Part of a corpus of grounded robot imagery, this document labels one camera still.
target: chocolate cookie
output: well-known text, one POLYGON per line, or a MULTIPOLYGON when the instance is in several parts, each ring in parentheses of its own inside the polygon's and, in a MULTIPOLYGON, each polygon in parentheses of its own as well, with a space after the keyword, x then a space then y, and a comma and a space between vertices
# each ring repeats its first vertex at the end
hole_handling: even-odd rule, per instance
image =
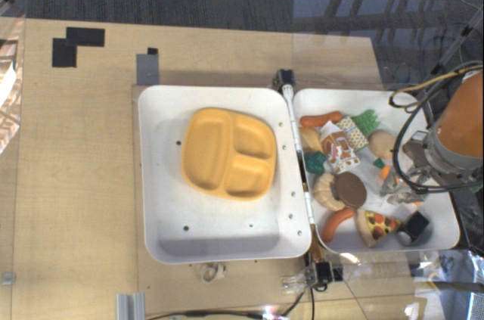
POLYGON ((366 201, 366 188, 357 175, 344 172, 334 179, 334 189, 345 205, 359 208, 366 201))

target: table surface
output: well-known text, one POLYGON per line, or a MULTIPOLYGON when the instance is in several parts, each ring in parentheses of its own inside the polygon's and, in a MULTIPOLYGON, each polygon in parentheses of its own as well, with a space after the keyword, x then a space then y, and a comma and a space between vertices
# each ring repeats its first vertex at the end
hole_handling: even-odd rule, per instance
MULTIPOLYGON (((299 271, 301 259, 228 263, 227 277, 207 285, 200 265, 167 266, 143 255, 132 102, 136 54, 148 47, 159 50, 162 83, 267 86, 281 68, 330 81, 380 82, 365 38, 28 20, 11 298, 16 320, 112 319, 116 295, 137 291, 145 292, 151 315, 294 299, 281 295, 281 276, 299 271), (68 26, 104 28, 105 46, 78 47, 77 68, 53 68, 52 39, 64 38, 68 26)), ((316 318, 402 314, 423 300, 414 296, 404 254, 391 262, 368 256, 365 264, 371 278, 335 282, 317 294, 316 318)), ((302 303, 293 318, 309 318, 310 311, 302 303)))

